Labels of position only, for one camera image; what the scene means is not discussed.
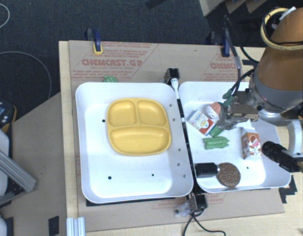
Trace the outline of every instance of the green plastic toy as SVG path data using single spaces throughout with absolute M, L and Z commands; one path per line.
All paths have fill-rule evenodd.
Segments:
M 104 76 L 103 82 L 117 82 L 117 79 L 114 76 Z

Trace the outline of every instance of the small box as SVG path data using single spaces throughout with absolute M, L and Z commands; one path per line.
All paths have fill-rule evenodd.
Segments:
M 193 115 L 188 119 L 188 122 L 205 136 L 208 135 L 212 128 L 216 125 L 199 110 L 196 110 L 193 113 Z
M 261 144 L 259 135 L 255 129 L 243 129 L 242 131 L 243 158 L 259 158 L 261 156 Z

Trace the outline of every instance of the divided yellow plate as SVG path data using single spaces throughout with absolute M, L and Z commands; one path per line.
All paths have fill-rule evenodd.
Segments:
M 159 154 L 171 143 L 171 131 L 163 106 L 145 98 L 112 102 L 107 112 L 109 142 L 123 155 Z

